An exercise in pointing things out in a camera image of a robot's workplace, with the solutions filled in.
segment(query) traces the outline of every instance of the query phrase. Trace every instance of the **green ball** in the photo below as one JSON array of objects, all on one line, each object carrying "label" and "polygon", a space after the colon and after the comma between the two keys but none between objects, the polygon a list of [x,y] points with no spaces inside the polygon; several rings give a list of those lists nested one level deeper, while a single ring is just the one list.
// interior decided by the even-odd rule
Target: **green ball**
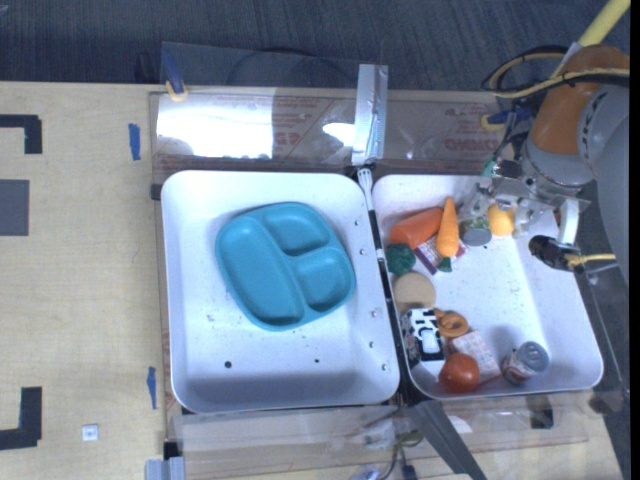
[{"label": "green ball", "polygon": [[389,272],[401,276],[409,272],[416,264],[416,257],[406,244],[390,244],[387,246],[387,268]]}]

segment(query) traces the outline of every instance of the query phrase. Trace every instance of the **yellow pole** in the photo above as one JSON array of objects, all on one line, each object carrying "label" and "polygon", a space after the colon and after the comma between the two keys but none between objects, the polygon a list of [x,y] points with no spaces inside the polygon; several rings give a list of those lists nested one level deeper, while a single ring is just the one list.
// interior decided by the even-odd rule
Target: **yellow pole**
[{"label": "yellow pole", "polygon": [[578,44],[589,46],[600,43],[630,6],[631,0],[609,0],[578,39]]}]

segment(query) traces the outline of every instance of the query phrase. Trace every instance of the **blue plate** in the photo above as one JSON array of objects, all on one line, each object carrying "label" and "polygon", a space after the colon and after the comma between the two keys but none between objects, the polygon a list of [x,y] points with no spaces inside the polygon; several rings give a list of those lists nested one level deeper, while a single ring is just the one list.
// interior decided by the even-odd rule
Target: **blue plate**
[{"label": "blue plate", "polygon": [[355,289],[349,257],[329,224],[302,203],[278,203],[230,220],[216,237],[229,292],[256,325],[283,331],[343,305]]}]

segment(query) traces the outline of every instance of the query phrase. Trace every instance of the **red ball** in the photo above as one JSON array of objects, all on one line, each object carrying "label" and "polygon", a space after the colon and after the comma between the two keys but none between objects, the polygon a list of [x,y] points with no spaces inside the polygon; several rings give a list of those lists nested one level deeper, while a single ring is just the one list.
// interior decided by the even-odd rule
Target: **red ball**
[{"label": "red ball", "polygon": [[478,386],[480,368],[469,354],[454,352],[447,356],[438,380],[453,393],[468,393]]}]

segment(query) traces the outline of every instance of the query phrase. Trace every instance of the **white plastic tray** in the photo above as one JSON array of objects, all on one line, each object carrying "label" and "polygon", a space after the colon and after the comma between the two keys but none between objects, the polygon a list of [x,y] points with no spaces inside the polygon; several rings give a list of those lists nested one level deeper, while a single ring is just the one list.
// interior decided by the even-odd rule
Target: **white plastic tray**
[{"label": "white plastic tray", "polygon": [[[391,175],[373,188],[380,235],[386,245],[397,221],[432,206],[444,206],[447,196],[456,203],[489,180],[474,176]],[[528,243],[536,234],[556,236],[551,212],[532,227],[528,236],[494,237],[485,247],[469,247],[453,263],[453,272],[431,276],[416,263],[414,270],[429,277],[436,289],[436,306],[463,314],[477,329],[500,363],[512,348],[537,341],[550,357],[544,372],[521,386],[504,379],[471,393],[447,392],[437,382],[441,364],[419,363],[411,370],[415,385],[438,399],[520,395],[587,389],[596,385],[603,362],[591,323],[573,274],[551,269],[535,259]]]},{"label": "white plastic tray", "polygon": [[[273,332],[248,320],[215,260],[220,228],[271,203],[311,205],[336,232],[356,275],[332,313]],[[336,174],[182,171],[162,189],[171,381],[198,413],[380,403],[400,380],[360,187]]]}]

